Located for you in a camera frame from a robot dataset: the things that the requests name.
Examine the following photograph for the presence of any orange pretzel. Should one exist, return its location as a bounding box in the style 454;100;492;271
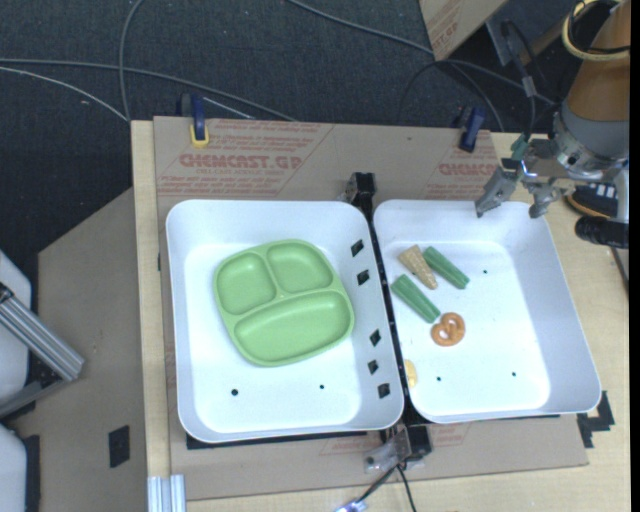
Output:
430;311;468;348

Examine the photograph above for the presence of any green celery stick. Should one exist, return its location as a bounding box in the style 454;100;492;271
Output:
422;245;472;291
389;273;442;324

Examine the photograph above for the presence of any brown cardboard board, red print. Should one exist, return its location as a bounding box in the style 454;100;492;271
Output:
151;115;591;502

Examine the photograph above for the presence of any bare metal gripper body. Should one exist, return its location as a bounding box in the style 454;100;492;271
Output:
518;138;629;196

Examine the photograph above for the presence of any black cylinder on white bracket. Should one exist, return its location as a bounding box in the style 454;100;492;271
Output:
573;168;631;249

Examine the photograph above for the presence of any black block with thin wires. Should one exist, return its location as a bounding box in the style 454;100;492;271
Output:
343;171;377;207
361;423;434;475

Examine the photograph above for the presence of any green divided plate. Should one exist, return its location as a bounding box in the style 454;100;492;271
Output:
211;238;357;369

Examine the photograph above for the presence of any white plastic tray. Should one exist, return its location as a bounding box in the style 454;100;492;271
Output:
164;198;406;444
371;198;603;426

